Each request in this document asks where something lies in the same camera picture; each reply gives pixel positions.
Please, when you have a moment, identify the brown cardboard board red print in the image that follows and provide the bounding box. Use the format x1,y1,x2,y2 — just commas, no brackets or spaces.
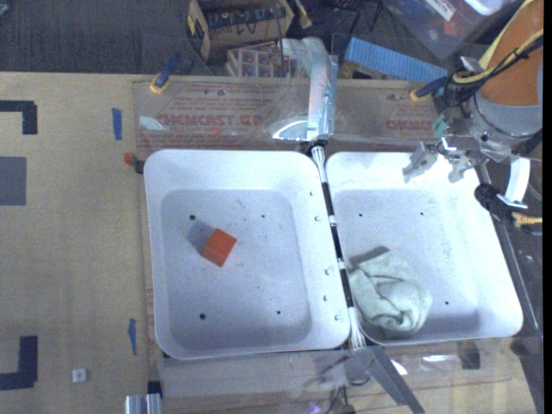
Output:
132,75,531,405

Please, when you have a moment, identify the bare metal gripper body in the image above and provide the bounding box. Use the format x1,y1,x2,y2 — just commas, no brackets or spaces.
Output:
436,130,519,164

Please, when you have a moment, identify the pale green crumpled cloth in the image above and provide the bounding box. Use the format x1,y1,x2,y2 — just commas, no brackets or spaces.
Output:
347,252,434,335

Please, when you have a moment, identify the orange cube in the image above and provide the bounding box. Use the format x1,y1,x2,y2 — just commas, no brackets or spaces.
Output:
202,227,238,268

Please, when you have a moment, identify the black cylinder on white bracket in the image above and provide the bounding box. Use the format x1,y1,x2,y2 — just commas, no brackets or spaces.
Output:
474,156,531,211

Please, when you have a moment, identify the thin black and white rod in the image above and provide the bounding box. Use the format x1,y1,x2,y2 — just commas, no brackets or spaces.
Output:
309,143,367,352

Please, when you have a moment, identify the white plastic tray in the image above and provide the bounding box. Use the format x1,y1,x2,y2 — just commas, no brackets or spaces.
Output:
324,151,524,347
142,147,352,361

